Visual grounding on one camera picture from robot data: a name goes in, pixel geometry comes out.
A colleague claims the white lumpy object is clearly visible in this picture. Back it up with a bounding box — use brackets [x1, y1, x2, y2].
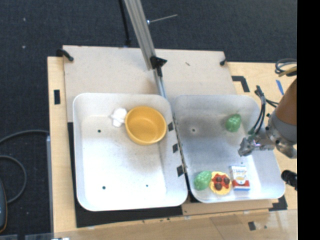
[109, 107, 128, 128]

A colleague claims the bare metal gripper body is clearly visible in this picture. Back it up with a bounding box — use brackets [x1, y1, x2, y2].
[250, 126, 298, 159]

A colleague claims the black cylinder on white bracket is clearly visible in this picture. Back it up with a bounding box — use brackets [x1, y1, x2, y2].
[280, 169, 298, 190]

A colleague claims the yellow pizza slice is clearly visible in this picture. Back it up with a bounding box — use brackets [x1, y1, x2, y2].
[209, 171, 232, 196]

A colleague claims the white red and blue carton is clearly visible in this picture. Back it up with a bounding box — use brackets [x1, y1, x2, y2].
[229, 164, 251, 192]

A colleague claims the white plastic tray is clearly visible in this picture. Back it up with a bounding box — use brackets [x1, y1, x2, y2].
[72, 92, 189, 212]
[170, 94, 287, 205]

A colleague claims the pale flat board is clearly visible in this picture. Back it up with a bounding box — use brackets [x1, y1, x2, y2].
[62, 44, 279, 216]

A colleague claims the thin black and white rod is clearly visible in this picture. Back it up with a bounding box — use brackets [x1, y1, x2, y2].
[172, 112, 189, 178]

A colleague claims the yellow bowl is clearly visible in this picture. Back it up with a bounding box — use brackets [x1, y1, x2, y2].
[124, 105, 168, 146]

